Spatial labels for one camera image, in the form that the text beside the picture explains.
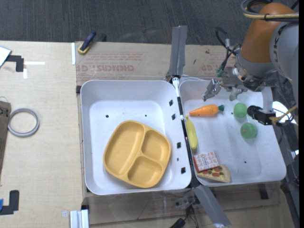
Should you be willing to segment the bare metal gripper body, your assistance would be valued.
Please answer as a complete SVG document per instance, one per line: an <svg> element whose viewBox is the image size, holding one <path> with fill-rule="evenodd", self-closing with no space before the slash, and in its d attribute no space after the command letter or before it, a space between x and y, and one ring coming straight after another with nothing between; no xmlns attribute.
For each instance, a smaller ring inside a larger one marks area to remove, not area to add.
<svg viewBox="0 0 304 228"><path fill-rule="evenodd" d="M273 87L273 79L254 76L243 68L226 67L220 85L225 88L260 91L264 87Z"/></svg>

